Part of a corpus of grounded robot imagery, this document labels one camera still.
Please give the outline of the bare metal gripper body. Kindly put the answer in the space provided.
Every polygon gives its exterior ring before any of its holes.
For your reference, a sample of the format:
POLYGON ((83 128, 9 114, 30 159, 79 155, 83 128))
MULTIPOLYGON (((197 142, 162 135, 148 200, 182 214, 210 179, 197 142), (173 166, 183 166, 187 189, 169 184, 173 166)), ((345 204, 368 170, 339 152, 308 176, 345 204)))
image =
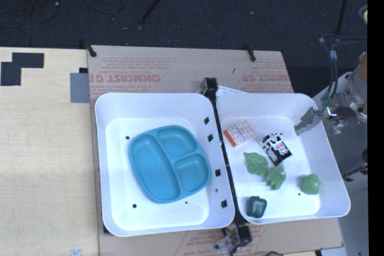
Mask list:
POLYGON ((321 96, 321 106, 326 117, 334 122, 367 124, 367 99, 358 91, 346 89, 344 92, 325 91, 321 96))

